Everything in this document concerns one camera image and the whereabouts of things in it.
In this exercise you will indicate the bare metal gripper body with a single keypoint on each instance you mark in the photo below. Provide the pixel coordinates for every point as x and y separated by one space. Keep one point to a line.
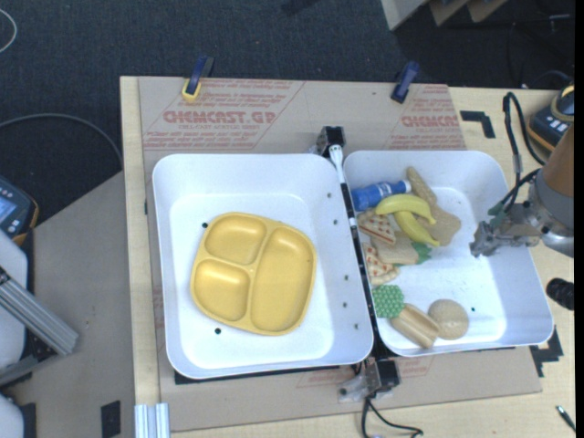
518 231

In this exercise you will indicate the blue and white bottle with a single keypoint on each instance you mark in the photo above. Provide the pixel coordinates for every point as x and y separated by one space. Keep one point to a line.
365 196

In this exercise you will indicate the yellow divided plate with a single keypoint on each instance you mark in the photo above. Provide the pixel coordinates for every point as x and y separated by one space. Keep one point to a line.
278 272

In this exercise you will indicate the thin black and white rod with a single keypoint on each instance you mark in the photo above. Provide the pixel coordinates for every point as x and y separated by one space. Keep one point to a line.
338 164

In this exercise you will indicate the yellow banana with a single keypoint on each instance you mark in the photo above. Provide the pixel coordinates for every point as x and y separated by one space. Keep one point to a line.
403 202

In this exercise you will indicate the tan bone-shaped biscuit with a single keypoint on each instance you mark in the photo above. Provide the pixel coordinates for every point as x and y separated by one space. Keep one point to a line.
449 228

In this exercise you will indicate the black pen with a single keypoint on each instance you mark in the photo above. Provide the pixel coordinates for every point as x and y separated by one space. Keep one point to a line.
565 417

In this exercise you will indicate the red and tan pizza slice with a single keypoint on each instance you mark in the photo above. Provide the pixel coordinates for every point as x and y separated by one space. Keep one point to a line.
376 228
378 269

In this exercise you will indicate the round tan bread roll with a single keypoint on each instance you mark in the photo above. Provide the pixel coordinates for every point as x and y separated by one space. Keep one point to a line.
449 320

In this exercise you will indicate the black cylinder on white bracket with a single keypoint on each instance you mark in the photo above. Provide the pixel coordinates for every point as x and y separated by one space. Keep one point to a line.
561 292

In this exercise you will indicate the tan bread slice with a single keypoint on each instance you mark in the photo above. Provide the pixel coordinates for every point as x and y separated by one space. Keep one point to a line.
398 251

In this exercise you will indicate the brown cardboard board red print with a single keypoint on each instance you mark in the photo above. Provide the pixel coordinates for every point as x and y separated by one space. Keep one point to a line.
274 117

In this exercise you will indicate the white plastic tray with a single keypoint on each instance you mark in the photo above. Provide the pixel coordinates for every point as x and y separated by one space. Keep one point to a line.
292 185
461 281

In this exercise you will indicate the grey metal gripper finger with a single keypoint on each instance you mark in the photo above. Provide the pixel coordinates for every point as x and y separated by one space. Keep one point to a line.
483 229
478 247

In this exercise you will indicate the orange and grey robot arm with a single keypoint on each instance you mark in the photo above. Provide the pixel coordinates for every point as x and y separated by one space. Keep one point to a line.
557 185

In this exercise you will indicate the green grapes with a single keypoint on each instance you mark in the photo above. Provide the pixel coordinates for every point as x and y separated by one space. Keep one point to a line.
388 300

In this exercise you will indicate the tan hot dog bun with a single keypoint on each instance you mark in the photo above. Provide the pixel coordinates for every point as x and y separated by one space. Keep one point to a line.
416 326

